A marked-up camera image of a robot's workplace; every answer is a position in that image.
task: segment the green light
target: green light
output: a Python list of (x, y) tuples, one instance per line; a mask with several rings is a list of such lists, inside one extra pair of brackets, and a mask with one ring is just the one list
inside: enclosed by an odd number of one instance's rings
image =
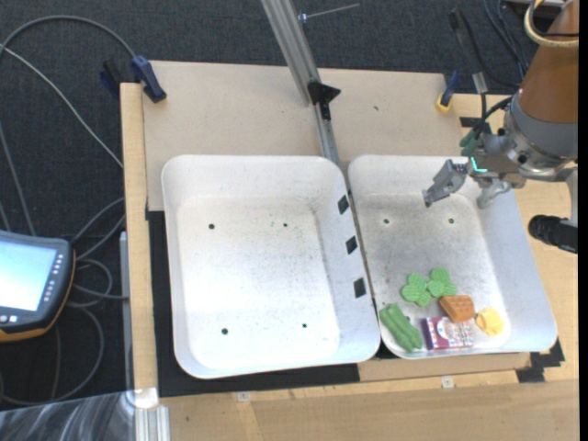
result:
[(476, 159), (474, 157), (469, 158), (471, 160), (471, 166), (474, 167), (474, 172), (477, 173), (487, 173), (488, 168), (478, 168), (478, 164), (476, 164)]

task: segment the white tray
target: white tray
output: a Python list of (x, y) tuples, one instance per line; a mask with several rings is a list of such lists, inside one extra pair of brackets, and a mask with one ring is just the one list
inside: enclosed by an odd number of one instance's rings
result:
[(351, 210), (339, 207), (346, 188), (334, 164), (181, 155), (162, 181), (175, 356), (188, 374), (212, 379), (375, 354), (379, 325), (361, 253), (348, 253), (356, 230)]
[[(513, 192), (478, 209), (481, 190), (470, 178), (450, 198), (424, 205), (422, 190), (446, 157), (375, 156), (354, 160), (349, 182), (378, 310), (395, 302), (419, 330), (425, 317), (446, 315), (437, 300), (424, 308), (402, 299), (407, 276), (428, 277), (447, 268), (458, 294), (470, 295), (476, 311), (494, 307), (504, 332), (490, 337), (473, 321), (474, 346), (406, 352), (381, 325), (384, 344), (407, 358), (500, 352), (543, 351), (557, 337), (556, 324), (531, 253), (526, 226)], [(465, 163), (457, 158), (455, 162)]]

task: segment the yellow cable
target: yellow cable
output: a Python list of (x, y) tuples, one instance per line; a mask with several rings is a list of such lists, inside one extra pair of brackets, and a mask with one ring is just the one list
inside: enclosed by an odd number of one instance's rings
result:
[[(533, 9), (537, 9), (545, 0), (535, 0)], [(551, 48), (575, 48), (580, 45), (580, 38), (574, 40), (550, 40), (537, 34), (531, 25), (531, 6), (525, 13), (525, 32), (529, 38), (536, 42), (539, 46), (548, 46)]]

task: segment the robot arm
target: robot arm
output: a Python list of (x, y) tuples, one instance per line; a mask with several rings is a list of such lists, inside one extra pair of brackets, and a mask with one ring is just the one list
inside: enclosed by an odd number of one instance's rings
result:
[(481, 187), (483, 209), (527, 179), (566, 181), (570, 187), (570, 219), (536, 216), (529, 233), (544, 243), (578, 253), (578, 79), (580, 0), (567, 0), (548, 34), (537, 35), (526, 15), (526, 30), (540, 44), (514, 96), (504, 104), (504, 124), (496, 134), (473, 131), (464, 138), (465, 164), (446, 161), (434, 183), (423, 192), (424, 203), (447, 198), (473, 178)]

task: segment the green toy vegetable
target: green toy vegetable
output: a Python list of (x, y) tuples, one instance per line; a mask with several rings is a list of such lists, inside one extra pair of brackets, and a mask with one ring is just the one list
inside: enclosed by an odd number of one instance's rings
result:
[(414, 328), (398, 305), (390, 304), (379, 311), (379, 319), (403, 349), (412, 352), (423, 347), (421, 333)]

